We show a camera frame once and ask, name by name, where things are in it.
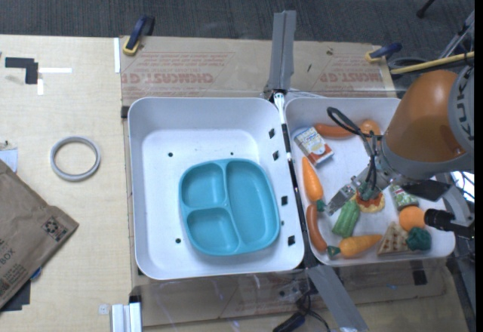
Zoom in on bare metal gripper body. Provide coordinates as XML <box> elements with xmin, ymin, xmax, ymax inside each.
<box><xmin>349</xmin><ymin>162</ymin><xmax>394</xmax><ymax>196</ymax></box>

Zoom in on green cucumber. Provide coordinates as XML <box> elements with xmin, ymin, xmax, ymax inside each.
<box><xmin>331</xmin><ymin>199</ymin><xmax>361</xmax><ymax>239</ymax></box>

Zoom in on white plastic tray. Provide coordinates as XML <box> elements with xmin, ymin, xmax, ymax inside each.
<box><xmin>127</xmin><ymin>96</ymin><xmax>306</xmax><ymax>281</ymax></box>
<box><xmin>283</xmin><ymin>96</ymin><xmax>457</xmax><ymax>268</ymax></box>

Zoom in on yellow and red pizza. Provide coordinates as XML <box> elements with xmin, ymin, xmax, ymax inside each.
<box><xmin>355</xmin><ymin>190</ymin><xmax>386</xmax><ymax>214</ymax></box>

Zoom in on orange carrot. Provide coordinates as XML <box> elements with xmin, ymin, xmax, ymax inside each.
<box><xmin>326</xmin><ymin>234</ymin><xmax>384</xmax><ymax>260</ymax></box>
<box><xmin>301</xmin><ymin>155</ymin><xmax>328</xmax><ymax>213</ymax></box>

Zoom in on green and white can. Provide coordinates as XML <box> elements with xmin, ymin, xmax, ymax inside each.
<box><xmin>389</xmin><ymin>183</ymin><xmax>420</xmax><ymax>212</ymax></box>

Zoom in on orange sausage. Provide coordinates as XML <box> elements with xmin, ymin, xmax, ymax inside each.
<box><xmin>314</xmin><ymin>122</ymin><xmax>358</xmax><ymax>140</ymax></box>
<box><xmin>305</xmin><ymin>204</ymin><xmax>329</xmax><ymax>253</ymax></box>

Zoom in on orange bread roll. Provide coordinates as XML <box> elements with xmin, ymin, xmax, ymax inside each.
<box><xmin>358</xmin><ymin>118</ymin><xmax>382</xmax><ymax>137</ymax></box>

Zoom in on orange fruit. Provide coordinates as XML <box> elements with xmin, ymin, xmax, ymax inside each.
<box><xmin>398</xmin><ymin>204</ymin><xmax>427</xmax><ymax>232</ymax></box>

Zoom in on white and orange carton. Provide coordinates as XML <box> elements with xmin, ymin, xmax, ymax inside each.
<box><xmin>293</xmin><ymin>126</ymin><xmax>335</xmax><ymax>168</ymax></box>

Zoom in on yellow waffle slice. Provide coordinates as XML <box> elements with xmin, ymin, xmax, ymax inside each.
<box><xmin>376</xmin><ymin>220</ymin><xmax>413</xmax><ymax>257</ymax></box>

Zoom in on green broccoli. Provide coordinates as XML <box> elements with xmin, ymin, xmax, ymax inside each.
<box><xmin>405</xmin><ymin>226</ymin><xmax>432</xmax><ymax>252</ymax></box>

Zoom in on blue divided plate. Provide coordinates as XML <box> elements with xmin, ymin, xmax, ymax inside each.
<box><xmin>177</xmin><ymin>158</ymin><xmax>281</xmax><ymax>257</ymax></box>

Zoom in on brown cardboard board red print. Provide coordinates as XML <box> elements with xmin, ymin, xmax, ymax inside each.
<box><xmin>118</xmin><ymin>35</ymin><xmax>460</xmax><ymax>328</ymax></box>

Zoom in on brown paper envelope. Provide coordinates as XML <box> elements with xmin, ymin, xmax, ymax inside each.
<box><xmin>0</xmin><ymin>158</ymin><xmax>80</xmax><ymax>311</ymax></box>

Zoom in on black cylinder on white bracket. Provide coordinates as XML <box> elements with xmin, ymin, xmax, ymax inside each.
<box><xmin>423</xmin><ymin>182</ymin><xmax>475</xmax><ymax>239</ymax></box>

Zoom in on white tape ring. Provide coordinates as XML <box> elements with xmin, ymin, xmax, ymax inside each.
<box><xmin>49</xmin><ymin>135</ymin><xmax>102</xmax><ymax>183</ymax></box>

